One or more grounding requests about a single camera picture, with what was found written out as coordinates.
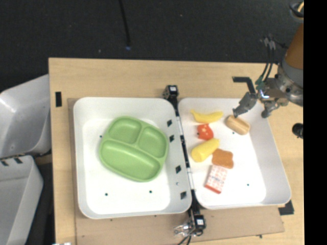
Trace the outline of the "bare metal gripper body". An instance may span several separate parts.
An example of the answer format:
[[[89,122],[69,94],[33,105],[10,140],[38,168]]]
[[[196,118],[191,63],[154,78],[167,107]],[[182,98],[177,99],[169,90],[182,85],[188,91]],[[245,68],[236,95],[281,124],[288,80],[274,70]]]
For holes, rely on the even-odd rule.
[[[303,106],[303,88],[298,86],[284,73],[277,73],[274,77],[257,79],[257,91],[261,102],[277,106],[288,103]]]

